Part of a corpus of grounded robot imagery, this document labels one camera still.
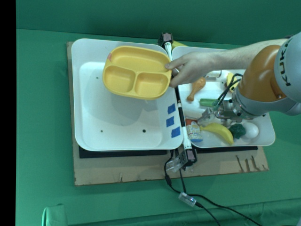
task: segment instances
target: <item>yellow banana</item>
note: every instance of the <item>yellow banana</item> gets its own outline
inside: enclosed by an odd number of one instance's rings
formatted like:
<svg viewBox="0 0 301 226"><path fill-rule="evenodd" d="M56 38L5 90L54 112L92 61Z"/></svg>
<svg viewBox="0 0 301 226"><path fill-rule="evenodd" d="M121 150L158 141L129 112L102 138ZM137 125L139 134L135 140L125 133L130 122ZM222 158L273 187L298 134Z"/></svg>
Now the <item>yellow banana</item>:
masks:
<svg viewBox="0 0 301 226"><path fill-rule="evenodd" d="M219 123L213 122L213 123L208 124L205 127L200 126L199 128L201 130L210 131L210 132L220 135L230 145L232 145L234 143L233 135L232 135L231 131L227 127L225 127Z"/></svg>
<svg viewBox="0 0 301 226"><path fill-rule="evenodd" d="M228 73L228 75L227 75L227 86L230 85L231 79L232 79L233 76L234 76L233 73L231 73L231 72ZM238 83L235 83L233 86L231 86L230 91L231 91L232 93L233 93L233 91L234 91L234 89L235 89L235 87L236 87L237 85L238 85Z"/></svg>

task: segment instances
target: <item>blue tape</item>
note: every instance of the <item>blue tape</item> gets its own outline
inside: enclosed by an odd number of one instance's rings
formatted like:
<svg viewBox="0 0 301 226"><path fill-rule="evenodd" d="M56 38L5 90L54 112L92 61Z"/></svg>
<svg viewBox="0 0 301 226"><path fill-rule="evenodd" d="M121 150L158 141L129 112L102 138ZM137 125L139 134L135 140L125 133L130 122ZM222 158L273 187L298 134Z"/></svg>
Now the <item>blue tape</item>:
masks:
<svg viewBox="0 0 301 226"><path fill-rule="evenodd" d="M181 134L180 127L177 127L171 131L171 138L177 137Z"/></svg>
<svg viewBox="0 0 301 226"><path fill-rule="evenodd" d="M175 104L172 104L168 107L167 112L168 114L172 113L175 111Z"/></svg>
<svg viewBox="0 0 301 226"><path fill-rule="evenodd" d="M166 127L172 126L174 124L174 116L166 120Z"/></svg>

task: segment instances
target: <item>yellow divided plate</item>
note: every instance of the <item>yellow divided plate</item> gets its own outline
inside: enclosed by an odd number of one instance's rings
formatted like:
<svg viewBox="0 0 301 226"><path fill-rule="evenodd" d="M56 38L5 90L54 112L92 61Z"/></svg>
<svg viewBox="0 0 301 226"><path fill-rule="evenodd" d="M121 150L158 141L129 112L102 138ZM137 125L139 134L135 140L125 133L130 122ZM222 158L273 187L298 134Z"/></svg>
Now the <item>yellow divided plate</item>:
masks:
<svg viewBox="0 0 301 226"><path fill-rule="evenodd" d="M171 71L167 55L134 46L111 51L103 68L103 83L112 93L152 100L162 96L169 86Z"/></svg>

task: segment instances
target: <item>green tablecloth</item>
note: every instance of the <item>green tablecloth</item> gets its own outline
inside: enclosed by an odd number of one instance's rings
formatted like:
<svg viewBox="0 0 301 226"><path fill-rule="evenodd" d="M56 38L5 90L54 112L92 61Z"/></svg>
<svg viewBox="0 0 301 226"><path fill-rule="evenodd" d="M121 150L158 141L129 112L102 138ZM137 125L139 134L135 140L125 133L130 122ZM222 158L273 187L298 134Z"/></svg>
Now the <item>green tablecloth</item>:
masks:
<svg viewBox="0 0 301 226"><path fill-rule="evenodd" d="M157 42L16 31L16 225L41 225L43 210L58 204L64 205L69 225L216 225L204 210L179 201L164 180L74 186L66 43L80 38ZM270 116L276 140L264 148L269 171L186 178L187 193L202 194L233 207L263 225L296 225L301 217L301 115L272 112ZM179 179L173 180L173 185L179 191L182 188ZM199 201L223 226L253 225L244 223L239 215Z"/></svg>

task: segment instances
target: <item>white egg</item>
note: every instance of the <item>white egg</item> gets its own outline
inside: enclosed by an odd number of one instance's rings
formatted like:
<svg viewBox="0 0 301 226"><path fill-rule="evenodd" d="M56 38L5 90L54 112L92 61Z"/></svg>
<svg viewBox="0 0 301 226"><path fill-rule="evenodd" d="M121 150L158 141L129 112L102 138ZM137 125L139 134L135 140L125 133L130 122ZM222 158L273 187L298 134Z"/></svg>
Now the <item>white egg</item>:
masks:
<svg viewBox="0 0 301 226"><path fill-rule="evenodd" d="M258 136L259 129L255 124L250 123L250 122L246 122L246 123L243 124L243 127L246 130L246 133L244 134L244 137L246 137L248 139L253 139L253 138Z"/></svg>

